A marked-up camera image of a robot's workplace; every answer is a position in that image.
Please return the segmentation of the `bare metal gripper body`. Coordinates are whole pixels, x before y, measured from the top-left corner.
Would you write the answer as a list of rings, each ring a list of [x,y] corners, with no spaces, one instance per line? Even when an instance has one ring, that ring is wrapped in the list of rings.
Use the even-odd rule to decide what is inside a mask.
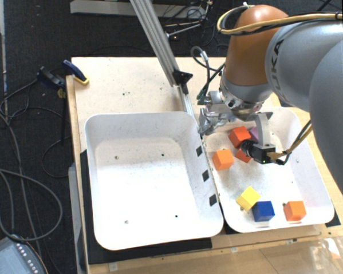
[[[209,114],[232,113],[236,119],[248,121],[260,111],[262,102],[244,101],[229,92],[210,91],[204,99],[204,108]]]

